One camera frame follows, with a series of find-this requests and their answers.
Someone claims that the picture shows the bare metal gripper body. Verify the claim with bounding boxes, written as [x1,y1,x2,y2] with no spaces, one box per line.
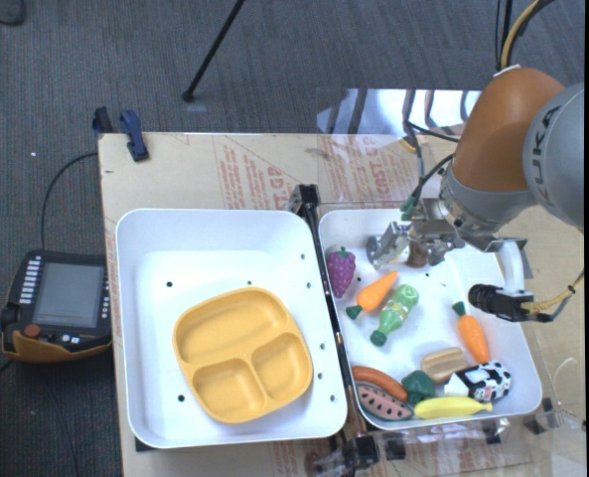
[407,197,500,252]

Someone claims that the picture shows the small brown cylinder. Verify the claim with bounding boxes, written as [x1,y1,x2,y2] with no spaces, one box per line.
[405,242,430,269]

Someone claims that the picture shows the orange carrot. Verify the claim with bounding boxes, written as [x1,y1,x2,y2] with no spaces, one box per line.
[345,270,400,321]
[451,300,492,366]

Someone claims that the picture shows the purple grapes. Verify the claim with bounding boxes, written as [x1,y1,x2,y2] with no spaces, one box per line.
[325,245,358,300]

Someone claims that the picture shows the white plastic tray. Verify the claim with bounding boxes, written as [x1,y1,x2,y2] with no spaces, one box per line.
[114,208,350,450]
[317,208,544,432]

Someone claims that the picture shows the green bottle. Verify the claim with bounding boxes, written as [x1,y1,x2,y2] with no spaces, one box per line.
[369,283,420,348]

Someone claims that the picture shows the thin black and white rod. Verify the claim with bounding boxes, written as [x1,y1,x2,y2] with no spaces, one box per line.
[303,201,370,447]

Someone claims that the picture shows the tan bread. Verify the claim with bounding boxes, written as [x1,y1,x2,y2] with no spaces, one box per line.
[420,346,471,386]

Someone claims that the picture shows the orange sausage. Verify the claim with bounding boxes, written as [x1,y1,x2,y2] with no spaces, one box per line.
[351,365,410,403]

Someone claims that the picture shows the green broccoli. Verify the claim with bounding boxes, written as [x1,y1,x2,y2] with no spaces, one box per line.
[400,369,438,407]

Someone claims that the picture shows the black and white milk carton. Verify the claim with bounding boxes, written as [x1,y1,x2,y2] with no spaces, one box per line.
[444,360,514,404]

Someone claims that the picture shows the yellow banana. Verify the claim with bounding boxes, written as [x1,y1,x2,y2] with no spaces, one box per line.
[412,395,495,421]

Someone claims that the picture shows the red watermelon slice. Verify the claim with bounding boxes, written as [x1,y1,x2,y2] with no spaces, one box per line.
[355,383,415,423]

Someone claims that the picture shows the yellow divided plate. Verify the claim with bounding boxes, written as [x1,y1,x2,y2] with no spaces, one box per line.
[172,286,315,425]

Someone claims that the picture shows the brown cardboard board, red print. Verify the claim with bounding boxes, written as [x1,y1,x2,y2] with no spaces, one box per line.
[97,132,586,477]

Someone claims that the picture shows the black cylinder on white bracket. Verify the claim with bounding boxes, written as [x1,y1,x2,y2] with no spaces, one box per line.
[467,238,536,323]

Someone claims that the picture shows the black block with thin wires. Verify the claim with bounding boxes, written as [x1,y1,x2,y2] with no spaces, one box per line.
[341,434,380,467]
[288,184,322,214]

